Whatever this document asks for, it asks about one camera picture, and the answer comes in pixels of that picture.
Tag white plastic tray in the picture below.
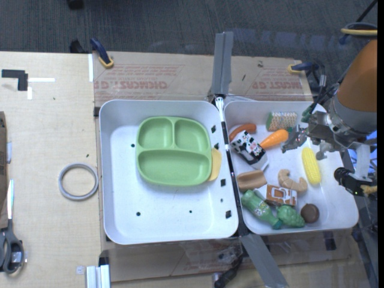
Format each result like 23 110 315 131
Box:
98 100 240 246
223 100 360 236

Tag green and yellow patterned packet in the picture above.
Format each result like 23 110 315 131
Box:
265 111 298 132

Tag black cylinder on white bracket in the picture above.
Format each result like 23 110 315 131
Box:
334 144 374 197

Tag orange carrot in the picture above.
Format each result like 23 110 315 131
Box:
259 128 293 149

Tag orange and white carton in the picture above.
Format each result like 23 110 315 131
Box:
265 184 298 208

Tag orange sausage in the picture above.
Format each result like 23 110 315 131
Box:
229 123 257 142

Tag brown doughnut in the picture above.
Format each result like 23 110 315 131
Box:
300 203 320 224

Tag grey handled scissors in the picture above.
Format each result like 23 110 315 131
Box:
0 178 26 275

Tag green broccoli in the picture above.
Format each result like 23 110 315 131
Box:
275 204 306 229

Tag cow print milk carton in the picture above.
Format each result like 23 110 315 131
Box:
230 130 269 172

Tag green plastic bottle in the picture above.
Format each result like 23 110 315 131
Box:
240 189 284 230

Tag brown cardboard piece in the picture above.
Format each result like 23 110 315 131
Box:
0 110 12 230

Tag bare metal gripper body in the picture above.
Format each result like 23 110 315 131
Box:
307 111 371 151

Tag brown hot dog bun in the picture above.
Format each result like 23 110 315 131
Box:
236 169 268 193

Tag brown cardboard board, red print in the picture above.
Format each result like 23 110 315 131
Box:
92 51 362 283

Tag yellow flat slice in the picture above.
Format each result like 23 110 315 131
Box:
207 148 223 182

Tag green divided plate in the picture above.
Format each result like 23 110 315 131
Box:
135 116 213 187

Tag yellow corn cob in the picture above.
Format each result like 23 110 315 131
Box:
301 147 322 187

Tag white tape roll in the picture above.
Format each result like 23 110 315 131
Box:
58 163 100 202

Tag tan croissant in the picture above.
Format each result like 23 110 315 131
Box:
277 169 309 194

